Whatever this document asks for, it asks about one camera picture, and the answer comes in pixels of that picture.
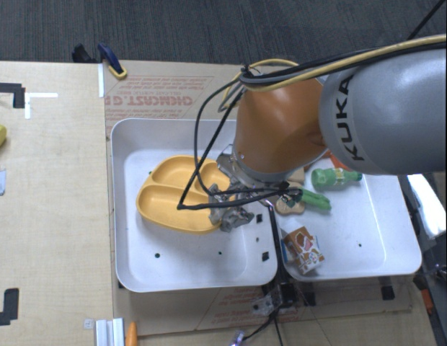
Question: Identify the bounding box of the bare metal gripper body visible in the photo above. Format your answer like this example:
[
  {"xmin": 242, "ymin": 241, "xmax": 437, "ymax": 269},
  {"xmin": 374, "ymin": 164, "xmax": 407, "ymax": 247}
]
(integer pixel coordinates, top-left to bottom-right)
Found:
[{"xmin": 208, "ymin": 143, "xmax": 270, "ymax": 213}]

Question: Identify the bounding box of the thin black rod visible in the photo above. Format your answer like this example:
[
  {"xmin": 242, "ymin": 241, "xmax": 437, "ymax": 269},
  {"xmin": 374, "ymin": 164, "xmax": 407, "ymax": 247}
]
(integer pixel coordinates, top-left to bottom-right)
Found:
[{"xmin": 267, "ymin": 203, "xmax": 288, "ymax": 288}]

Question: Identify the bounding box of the white plastic tray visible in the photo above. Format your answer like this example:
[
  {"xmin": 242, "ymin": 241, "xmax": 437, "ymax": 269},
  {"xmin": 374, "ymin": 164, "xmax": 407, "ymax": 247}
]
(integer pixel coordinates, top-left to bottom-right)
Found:
[
  {"xmin": 110, "ymin": 117, "xmax": 279, "ymax": 294},
  {"xmin": 273, "ymin": 171, "xmax": 423, "ymax": 283}
]

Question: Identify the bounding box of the yellow divided plate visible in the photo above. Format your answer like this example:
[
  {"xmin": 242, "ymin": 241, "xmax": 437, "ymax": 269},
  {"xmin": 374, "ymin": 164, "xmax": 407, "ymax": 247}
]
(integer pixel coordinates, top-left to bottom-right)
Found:
[{"xmin": 136, "ymin": 154, "xmax": 234, "ymax": 235}]

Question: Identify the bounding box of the brown toy biscuit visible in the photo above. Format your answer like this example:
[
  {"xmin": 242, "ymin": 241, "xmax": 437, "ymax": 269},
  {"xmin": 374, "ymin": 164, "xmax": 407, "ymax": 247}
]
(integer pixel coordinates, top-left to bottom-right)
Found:
[{"xmin": 274, "ymin": 196, "xmax": 306, "ymax": 217}]

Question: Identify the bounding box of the tan toy bread slice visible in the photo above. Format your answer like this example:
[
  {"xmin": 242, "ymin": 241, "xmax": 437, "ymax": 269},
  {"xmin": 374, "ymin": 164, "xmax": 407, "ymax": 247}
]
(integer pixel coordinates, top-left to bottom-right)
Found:
[{"xmin": 287, "ymin": 167, "xmax": 306, "ymax": 186}]

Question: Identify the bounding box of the white and brown carton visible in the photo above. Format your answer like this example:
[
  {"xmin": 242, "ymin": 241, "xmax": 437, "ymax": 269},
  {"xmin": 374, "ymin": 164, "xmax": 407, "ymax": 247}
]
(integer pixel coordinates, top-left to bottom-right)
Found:
[{"xmin": 280, "ymin": 226, "xmax": 326, "ymax": 276}]

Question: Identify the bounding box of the green toy pea pod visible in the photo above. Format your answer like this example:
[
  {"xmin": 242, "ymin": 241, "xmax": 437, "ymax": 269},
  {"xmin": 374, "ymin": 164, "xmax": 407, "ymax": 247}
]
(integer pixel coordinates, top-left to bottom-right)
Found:
[{"xmin": 298, "ymin": 187, "xmax": 332, "ymax": 211}]

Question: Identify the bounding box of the green plastic bottle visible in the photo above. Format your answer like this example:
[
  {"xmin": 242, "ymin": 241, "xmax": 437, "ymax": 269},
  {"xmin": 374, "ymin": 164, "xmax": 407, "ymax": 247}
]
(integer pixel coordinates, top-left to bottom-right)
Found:
[{"xmin": 311, "ymin": 167, "xmax": 363, "ymax": 192}]

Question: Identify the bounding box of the brown cardboard board red print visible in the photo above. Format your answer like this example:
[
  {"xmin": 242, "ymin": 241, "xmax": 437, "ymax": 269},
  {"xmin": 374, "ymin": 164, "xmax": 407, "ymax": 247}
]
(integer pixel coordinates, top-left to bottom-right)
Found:
[{"xmin": 103, "ymin": 60, "xmax": 414, "ymax": 337}]

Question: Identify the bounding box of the orange toy carrot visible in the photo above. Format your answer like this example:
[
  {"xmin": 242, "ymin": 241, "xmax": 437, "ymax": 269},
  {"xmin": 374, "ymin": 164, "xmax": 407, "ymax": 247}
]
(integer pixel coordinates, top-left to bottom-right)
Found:
[
  {"xmin": 323, "ymin": 149, "xmax": 351, "ymax": 172},
  {"xmin": 125, "ymin": 321, "xmax": 138, "ymax": 346}
]

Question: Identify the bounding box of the black block with thin wires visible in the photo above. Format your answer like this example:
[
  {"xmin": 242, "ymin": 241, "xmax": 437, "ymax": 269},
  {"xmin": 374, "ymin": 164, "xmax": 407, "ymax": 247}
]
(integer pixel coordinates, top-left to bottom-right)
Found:
[{"xmin": 252, "ymin": 282, "xmax": 301, "ymax": 316}]

